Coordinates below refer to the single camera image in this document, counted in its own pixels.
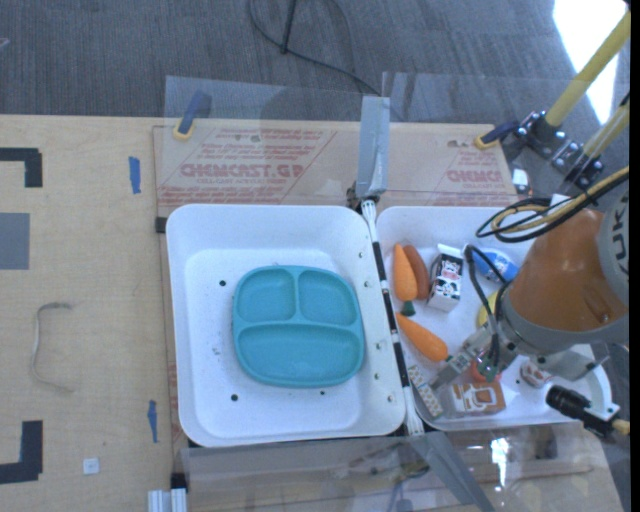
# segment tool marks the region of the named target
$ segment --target yellow tube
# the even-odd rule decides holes
[[[620,135],[620,132],[629,125],[631,100],[620,105],[611,118],[587,141],[582,147],[582,152],[589,158],[595,158]]]
[[[547,124],[559,127],[569,112],[584,96],[591,83],[605,68],[609,61],[620,51],[622,45],[631,35],[631,10],[627,10],[607,39],[591,57],[587,65],[578,73],[567,86],[560,98],[545,115]]]

